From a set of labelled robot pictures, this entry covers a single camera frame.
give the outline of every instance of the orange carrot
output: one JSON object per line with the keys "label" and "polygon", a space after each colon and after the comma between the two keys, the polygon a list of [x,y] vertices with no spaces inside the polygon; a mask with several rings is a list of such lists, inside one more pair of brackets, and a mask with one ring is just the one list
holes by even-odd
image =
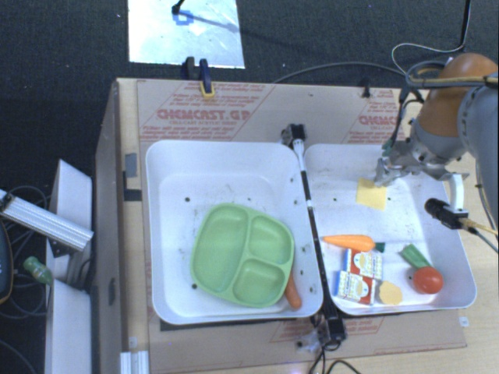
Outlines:
{"label": "orange carrot", "polygon": [[288,299],[288,303],[291,305],[293,310],[298,310],[302,307],[302,299],[298,295],[298,290],[296,289],[295,280],[293,279],[293,273],[289,274],[288,284],[284,290],[284,295]]}
{"label": "orange carrot", "polygon": [[360,252],[369,252],[376,247],[376,243],[367,235],[326,235],[322,239],[329,244]]}

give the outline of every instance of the green plate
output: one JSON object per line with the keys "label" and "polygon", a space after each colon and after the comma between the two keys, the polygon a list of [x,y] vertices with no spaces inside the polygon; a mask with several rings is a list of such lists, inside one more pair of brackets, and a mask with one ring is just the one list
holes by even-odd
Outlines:
{"label": "green plate", "polygon": [[295,254],[289,229],[273,217],[233,203],[214,206],[190,260],[195,284],[220,298],[264,308],[277,302]]}

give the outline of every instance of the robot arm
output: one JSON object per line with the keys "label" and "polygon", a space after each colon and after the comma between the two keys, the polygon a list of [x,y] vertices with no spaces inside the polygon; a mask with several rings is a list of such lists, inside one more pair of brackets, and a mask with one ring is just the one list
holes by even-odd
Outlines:
{"label": "robot arm", "polygon": [[437,180],[453,174],[445,166],[470,152],[476,159],[488,207],[497,225],[497,64],[466,53],[450,61],[441,80],[489,76],[495,87],[432,89],[406,141],[397,141],[378,160],[375,183],[387,185],[398,177],[421,171]]}

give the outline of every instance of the toy tomato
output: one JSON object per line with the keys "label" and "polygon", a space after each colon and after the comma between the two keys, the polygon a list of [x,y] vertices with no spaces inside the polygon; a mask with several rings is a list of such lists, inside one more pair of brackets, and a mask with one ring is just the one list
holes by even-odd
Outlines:
{"label": "toy tomato", "polygon": [[424,294],[436,294],[444,286],[444,278],[437,269],[431,266],[416,270],[412,276],[412,282],[416,290]]}

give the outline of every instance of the yellow square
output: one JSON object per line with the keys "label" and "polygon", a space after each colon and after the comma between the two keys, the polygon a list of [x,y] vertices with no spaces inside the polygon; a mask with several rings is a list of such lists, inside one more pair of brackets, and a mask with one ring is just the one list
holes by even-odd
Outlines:
{"label": "yellow square", "polygon": [[376,187],[371,180],[360,178],[357,184],[356,202],[370,208],[384,210],[387,204],[387,188]]}

